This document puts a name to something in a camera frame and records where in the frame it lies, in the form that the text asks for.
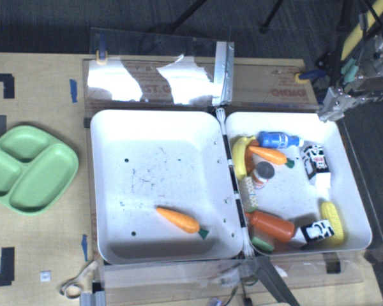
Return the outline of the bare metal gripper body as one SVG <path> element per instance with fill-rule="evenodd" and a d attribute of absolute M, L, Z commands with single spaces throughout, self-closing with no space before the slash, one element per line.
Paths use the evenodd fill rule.
<path fill-rule="evenodd" d="M 360 101 L 383 98 L 383 24 L 373 38 L 343 67 L 343 90 Z"/>

